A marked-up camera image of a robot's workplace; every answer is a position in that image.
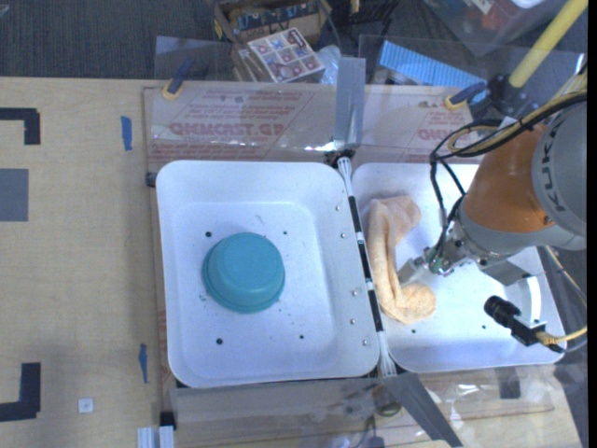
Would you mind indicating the white plastic tray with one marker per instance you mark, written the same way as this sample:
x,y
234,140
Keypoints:
x,y
298,353
466,339

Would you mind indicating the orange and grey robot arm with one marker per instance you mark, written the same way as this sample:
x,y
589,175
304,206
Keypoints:
x,y
508,189

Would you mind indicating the black cylinder on white bracket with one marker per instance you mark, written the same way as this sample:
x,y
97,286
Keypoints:
x,y
506,313

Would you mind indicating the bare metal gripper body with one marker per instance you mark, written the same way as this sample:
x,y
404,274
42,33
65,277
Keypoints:
x,y
459,255

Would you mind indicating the orange cloth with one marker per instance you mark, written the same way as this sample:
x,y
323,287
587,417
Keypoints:
x,y
387,231

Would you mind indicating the brown cardboard board red print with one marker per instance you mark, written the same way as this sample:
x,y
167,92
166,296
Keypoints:
x,y
396,124

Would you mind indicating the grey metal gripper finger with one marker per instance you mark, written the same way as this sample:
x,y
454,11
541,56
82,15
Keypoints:
x,y
411,270

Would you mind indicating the teal bowl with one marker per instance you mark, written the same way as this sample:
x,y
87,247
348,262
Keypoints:
x,y
245,271

